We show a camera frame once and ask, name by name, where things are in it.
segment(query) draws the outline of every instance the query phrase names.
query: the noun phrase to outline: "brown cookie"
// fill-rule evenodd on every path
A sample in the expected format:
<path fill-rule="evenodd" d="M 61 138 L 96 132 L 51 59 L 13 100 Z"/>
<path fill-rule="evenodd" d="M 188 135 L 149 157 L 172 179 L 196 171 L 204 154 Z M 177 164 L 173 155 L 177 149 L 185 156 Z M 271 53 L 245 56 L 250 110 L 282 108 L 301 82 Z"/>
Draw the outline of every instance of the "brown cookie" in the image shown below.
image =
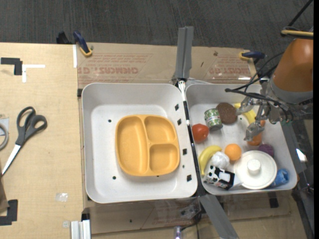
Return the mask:
<path fill-rule="evenodd" d="M 232 124 L 237 120 L 236 108 L 229 103 L 220 103 L 217 107 L 221 122 Z"/>

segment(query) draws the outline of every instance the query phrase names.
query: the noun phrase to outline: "scissor blade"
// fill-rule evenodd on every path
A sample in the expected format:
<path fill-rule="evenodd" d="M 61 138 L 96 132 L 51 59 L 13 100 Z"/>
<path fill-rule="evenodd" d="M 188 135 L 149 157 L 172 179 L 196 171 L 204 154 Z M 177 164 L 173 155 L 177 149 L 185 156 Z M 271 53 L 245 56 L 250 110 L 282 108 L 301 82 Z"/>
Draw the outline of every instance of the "scissor blade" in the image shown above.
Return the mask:
<path fill-rule="evenodd" d="M 7 169 L 9 168 L 9 166 L 11 165 L 12 161 L 14 160 L 14 158 L 16 157 L 16 155 L 18 154 L 19 150 L 20 150 L 21 146 L 16 144 L 13 148 L 13 151 L 11 152 L 8 161 L 6 162 L 3 171 L 2 171 L 2 175 L 4 175 L 4 173 L 7 171 Z"/>

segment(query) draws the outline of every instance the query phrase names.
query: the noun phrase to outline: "black scissor handle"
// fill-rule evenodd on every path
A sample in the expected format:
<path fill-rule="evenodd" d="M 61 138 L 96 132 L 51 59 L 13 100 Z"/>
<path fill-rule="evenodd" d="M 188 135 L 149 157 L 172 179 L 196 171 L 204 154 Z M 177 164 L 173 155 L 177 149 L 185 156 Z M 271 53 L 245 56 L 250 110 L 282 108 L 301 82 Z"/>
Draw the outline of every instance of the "black scissor handle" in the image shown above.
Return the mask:
<path fill-rule="evenodd" d="M 31 113 L 26 117 L 24 121 L 24 125 L 20 126 L 20 120 L 24 113 L 28 110 L 31 110 Z M 38 122 L 43 122 L 39 127 L 35 127 Z M 18 128 L 18 138 L 16 140 L 16 144 L 23 146 L 24 143 L 35 133 L 46 129 L 47 127 L 46 118 L 42 115 L 35 115 L 35 109 L 32 106 L 24 108 L 18 115 L 16 119 L 16 126 Z"/>
<path fill-rule="evenodd" d="M 31 110 L 30 114 L 26 117 L 24 121 L 24 125 L 20 126 L 20 121 L 24 113 L 28 110 Z M 31 119 L 35 115 L 35 109 L 32 106 L 28 106 L 24 108 L 19 114 L 18 117 L 16 118 L 16 127 L 18 128 L 18 138 L 16 140 L 16 144 L 22 146 L 25 142 L 25 132 L 27 128 L 30 126 Z"/>
<path fill-rule="evenodd" d="M 38 127 L 35 127 L 35 125 L 38 122 L 43 122 L 43 124 L 38 126 Z M 46 129 L 47 126 L 48 126 L 48 122 L 46 121 L 46 118 L 44 116 L 42 116 L 42 115 L 33 116 L 33 118 L 31 119 L 31 124 L 25 132 L 24 142 L 26 142 L 35 133 Z"/>

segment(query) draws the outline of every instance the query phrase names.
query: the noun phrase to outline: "scissors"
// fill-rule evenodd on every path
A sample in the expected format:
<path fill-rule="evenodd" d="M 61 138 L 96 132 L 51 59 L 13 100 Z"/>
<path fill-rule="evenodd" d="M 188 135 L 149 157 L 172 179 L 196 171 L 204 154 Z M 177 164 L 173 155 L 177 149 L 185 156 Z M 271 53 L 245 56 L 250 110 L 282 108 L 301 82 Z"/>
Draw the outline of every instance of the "scissors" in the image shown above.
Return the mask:
<path fill-rule="evenodd" d="M 25 114 L 27 114 L 27 111 L 30 111 L 30 113 L 25 118 L 24 125 L 20 126 L 21 118 Z M 35 127 L 38 122 L 42 122 L 42 124 L 40 126 L 38 126 L 38 127 Z M 48 123 L 47 123 L 46 118 L 44 116 L 36 115 L 35 114 L 35 109 L 33 107 L 31 107 L 31 106 L 28 106 L 28 107 L 24 108 L 19 113 L 19 115 L 18 115 L 18 117 L 16 119 L 16 126 L 18 128 L 18 138 L 17 138 L 17 140 L 15 142 L 15 146 L 13 148 L 13 151 L 11 152 L 11 154 L 9 156 L 9 159 L 8 159 L 8 161 L 6 162 L 6 164 L 5 164 L 4 168 L 3 168 L 2 175 L 4 175 L 4 173 L 7 171 L 9 166 L 12 164 L 14 158 L 16 157 L 16 155 L 18 154 L 20 149 L 23 147 L 25 142 L 30 137 L 35 135 L 37 132 L 46 129 L 46 127 L 48 126 Z"/>

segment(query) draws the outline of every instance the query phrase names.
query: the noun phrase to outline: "canned food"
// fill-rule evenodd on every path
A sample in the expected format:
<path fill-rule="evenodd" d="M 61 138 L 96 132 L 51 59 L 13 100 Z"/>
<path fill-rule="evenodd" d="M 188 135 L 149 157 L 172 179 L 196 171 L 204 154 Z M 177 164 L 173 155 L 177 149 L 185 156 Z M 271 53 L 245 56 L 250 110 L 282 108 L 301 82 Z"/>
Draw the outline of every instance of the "canned food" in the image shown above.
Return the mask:
<path fill-rule="evenodd" d="M 206 125 L 209 127 L 210 131 L 215 131 L 223 127 L 218 109 L 209 109 L 205 111 L 204 114 Z"/>

